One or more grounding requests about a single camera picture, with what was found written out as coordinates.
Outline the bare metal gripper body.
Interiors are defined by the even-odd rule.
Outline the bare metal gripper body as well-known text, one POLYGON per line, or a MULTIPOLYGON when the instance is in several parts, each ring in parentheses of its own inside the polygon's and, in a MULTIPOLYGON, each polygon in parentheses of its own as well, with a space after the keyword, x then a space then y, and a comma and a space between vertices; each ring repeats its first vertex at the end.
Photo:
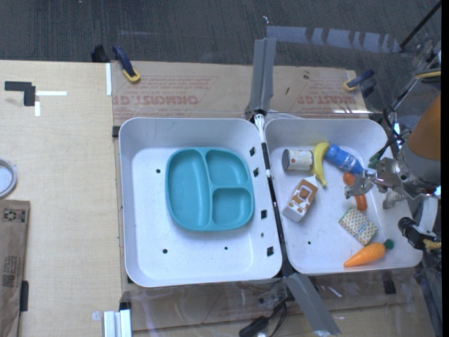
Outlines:
POLYGON ((384 158, 376 166, 375 182, 416 199, 434 194, 434 163, 416 156, 384 158))

